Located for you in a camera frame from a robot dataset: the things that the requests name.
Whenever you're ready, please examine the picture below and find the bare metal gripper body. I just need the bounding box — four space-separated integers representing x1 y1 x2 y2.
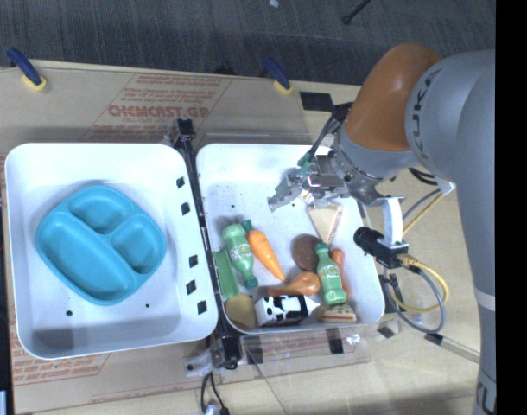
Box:
300 151 384 208

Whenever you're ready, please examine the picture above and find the cream pizza slice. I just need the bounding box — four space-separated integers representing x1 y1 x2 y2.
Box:
307 202 345 246

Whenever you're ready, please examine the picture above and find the white plastic tray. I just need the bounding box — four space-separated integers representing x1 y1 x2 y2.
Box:
3 142 219 361
195 142 386 336

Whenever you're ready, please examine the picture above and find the orange carrot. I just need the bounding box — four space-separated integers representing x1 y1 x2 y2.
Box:
240 219 287 284

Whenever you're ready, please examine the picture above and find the green plastic bottle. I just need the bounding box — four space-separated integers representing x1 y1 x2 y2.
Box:
314 242 348 307
221 223 260 291

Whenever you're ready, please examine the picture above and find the orange sausage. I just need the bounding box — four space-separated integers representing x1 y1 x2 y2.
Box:
329 247 352 298

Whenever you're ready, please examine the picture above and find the thin black rod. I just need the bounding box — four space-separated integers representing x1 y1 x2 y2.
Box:
181 135 231 342

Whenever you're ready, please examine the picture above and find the brown chicken drumstick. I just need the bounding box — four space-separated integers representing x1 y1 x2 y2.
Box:
266 271 322 298

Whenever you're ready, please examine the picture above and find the green rectangular block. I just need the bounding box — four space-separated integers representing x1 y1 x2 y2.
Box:
213 249 241 301

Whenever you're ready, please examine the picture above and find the black and white milk carton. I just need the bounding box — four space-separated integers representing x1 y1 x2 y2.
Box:
254 293 321 329

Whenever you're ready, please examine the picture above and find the tan round bread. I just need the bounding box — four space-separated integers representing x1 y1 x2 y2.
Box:
225 292 258 330

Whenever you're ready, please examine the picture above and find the layered sandwich wedge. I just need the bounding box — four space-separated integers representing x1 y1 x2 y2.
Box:
319 303 359 325

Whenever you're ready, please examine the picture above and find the brown cardboard board red print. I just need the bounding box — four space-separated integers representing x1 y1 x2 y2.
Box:
0 58 373 414

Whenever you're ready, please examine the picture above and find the blue divided plate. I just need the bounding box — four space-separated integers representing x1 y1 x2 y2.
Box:
34 183 168 307

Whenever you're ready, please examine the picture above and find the black cylinder on white bracket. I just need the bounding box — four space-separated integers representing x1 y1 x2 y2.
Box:
352 195 410 271

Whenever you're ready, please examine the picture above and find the black block with thin wires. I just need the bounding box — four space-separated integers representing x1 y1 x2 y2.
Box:
175 118 197 140
208 334 244 370

